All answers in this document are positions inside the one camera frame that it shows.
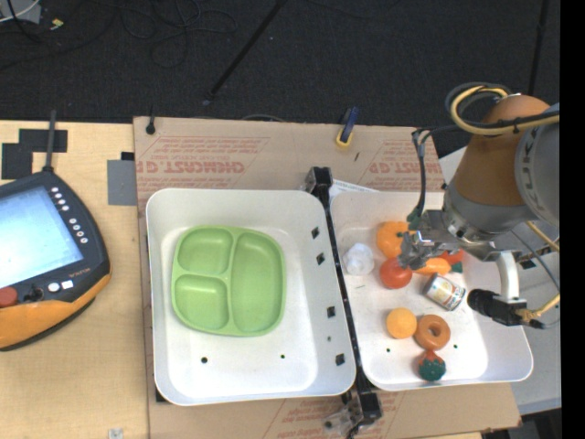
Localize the yellow orange toy pepper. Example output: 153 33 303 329
376 220 413 260

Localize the small white printed can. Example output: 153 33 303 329
420 273 468 312

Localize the brown toy doughnut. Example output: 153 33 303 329
412 314 452 351

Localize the orange toy carrot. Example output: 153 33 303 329
412 248 466 277

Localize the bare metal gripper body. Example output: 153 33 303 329
419 209 496 254

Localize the brown cardboard board red print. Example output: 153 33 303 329
132 115 523 439

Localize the red and green toy strawberry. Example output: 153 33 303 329
417 348 448 382

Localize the orange toy ball fruit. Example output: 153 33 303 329
385 307 419 340

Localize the red toy tomato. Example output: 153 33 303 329
378 257 414 291

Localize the white plastic tray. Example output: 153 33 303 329
144 187 358 407
329 189 535 392

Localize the black cylinder on white bracket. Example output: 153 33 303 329
466 250 534 328

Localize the white printed paper sheet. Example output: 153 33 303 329
332 178 380 196

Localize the green divided plate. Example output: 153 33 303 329
170 224 288 338

